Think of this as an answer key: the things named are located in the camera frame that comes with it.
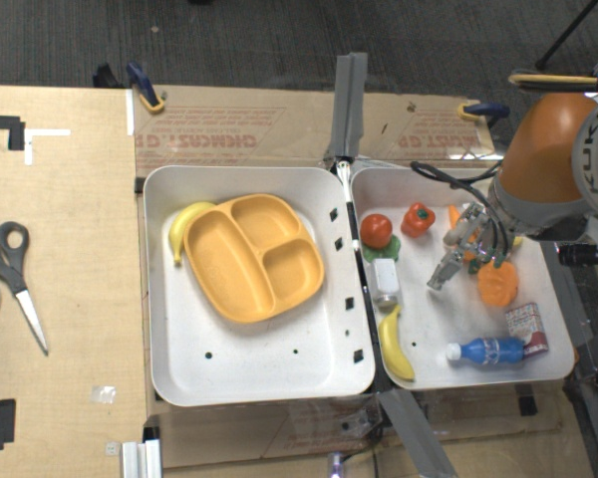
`plastic bottle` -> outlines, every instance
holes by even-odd
[[[523,359],[521,339],[474,339],[469,344],[448,344],[446,357],[450,361],[471,359],[479,364],[519,362]]]

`tomato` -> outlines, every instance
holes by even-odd
[[[360,237],[370,248],[385,248],[392,239],[392,222],[383,214],[370,214],[361,222]]]

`orange divided plate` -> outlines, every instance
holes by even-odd
[[[295,308],[323,283],[312,237],[295,211],[273,195],[242,196],[208,209],[188,223],[183,244],[207,298],[238,323]]]

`yellow banana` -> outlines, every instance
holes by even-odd
[[[397,321],[400,311],[401,306],[395,305],[394,309],[379,323],[381,352],[389,371],[404,380],[414,380],[415,371],[408,358],[403,354],[399,344]]]
[[[183,247],[183,232],[186,230],[188,222],[194,218],[197,214],[214,207],[215,204],[212,202],[195,202],[185,209],[182,209],[179,214],[175,217],[168,230],[168,242],[170,243],[170,249],[172,250],[173,259],[175,265],[181,264],[181,248]]]

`white bottle cap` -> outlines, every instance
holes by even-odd
[[[450,361],[460,359],[460,344],[448,344],[446,347],[446,358]]]

